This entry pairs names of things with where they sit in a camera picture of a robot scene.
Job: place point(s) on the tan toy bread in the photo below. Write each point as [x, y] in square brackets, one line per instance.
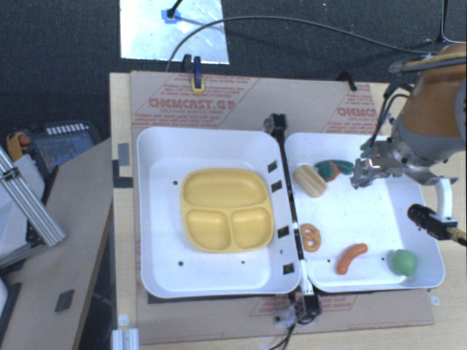
[309, 181]

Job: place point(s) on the orange toy pretzel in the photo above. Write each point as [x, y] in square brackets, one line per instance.
[311, 237]

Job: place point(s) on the thin black and white rod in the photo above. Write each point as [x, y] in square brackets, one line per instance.
[290, 202]

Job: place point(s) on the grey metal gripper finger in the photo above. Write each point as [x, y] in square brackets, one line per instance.
[361, 166]
[365, 181]

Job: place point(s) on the brown cardboard board red print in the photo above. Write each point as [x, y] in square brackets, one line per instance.
[226, 100]

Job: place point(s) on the black cylinder on white bracket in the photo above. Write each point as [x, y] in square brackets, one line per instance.
[432, 215]

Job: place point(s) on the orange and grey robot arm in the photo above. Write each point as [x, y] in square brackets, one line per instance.
[434, 108]

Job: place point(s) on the white plastic tray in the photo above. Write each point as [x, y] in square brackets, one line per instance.
[164, 210]
[365, 213]

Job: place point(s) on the green toy lime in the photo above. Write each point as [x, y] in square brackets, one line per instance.
[404, 263]

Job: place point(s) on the orange toy sausage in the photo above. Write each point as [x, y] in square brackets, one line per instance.
[350, 258]

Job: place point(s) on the green and orange toy carrot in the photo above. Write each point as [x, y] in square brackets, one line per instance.
[330, 170]

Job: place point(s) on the yellow divided plate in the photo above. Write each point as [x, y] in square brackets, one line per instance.
[226, 210]

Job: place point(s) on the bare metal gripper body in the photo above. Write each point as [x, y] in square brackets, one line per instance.
[392, 160]

